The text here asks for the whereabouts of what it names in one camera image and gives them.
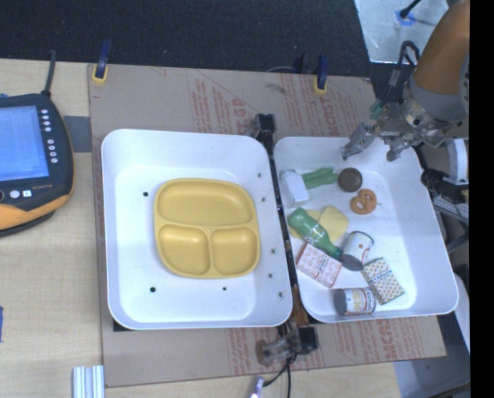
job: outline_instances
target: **wooden table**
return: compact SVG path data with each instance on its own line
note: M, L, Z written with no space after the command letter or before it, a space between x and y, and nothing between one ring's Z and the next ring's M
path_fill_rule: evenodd
M87 64L58 62L62 115L89 117ZM0 94L40 92L48 61L0 59ZM71 396L74 366L102 364L92 158L75 154L70 202L39 226L0 238L0 397ZM107 397L243 397L252 376L107 389ZM282 375L264 398L286 396ZM292 396L400 396L391 363L292 372Z

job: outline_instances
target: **pretzel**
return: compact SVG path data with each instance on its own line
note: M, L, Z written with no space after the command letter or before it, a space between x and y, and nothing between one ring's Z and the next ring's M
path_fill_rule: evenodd
M356 197L350 201L350 208L361 216L370 214L375 210L378 200L376 194L371 189L361 189Z

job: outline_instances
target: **cardboard sheet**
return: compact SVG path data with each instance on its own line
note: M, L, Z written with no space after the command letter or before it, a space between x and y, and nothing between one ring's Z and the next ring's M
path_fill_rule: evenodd
M89 67L89 78L93 66ZM368 80L313 75L110 66L105 83L89 81L101 328L107 387L276 372L257 362L255 344L276 328L128 331L107 304L100 146L115 129L243 134L258 113L274 114L276 139L349 135L367 120L375 96ZM436 317L315 324L320 347L292 370L441 357Z

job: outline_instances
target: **touchscreen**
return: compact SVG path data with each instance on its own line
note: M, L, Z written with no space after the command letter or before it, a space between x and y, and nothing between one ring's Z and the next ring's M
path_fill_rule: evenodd
M48 175L36 107L0 108L0 182Z

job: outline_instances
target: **can lid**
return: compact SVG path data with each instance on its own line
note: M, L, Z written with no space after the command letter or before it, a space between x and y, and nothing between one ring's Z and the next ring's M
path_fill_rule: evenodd
M359 233L361 235L365 235L365 236L367 236L370 239L370 241L372 242L372 245L374 244L374 239L372 239L372 236L369 235L369 234L367 234L367 233L365 233L364 231L358 231L358 230L356 230L356 231L353 231L352 233Z
M363 263L359 261L354 255L343 254L339 257L339 262L343 267L350 271L362 271Z
M346 294L344 289L336 289L334 294L334 304L336 305L336 311L339 315L345 315L346 313Z

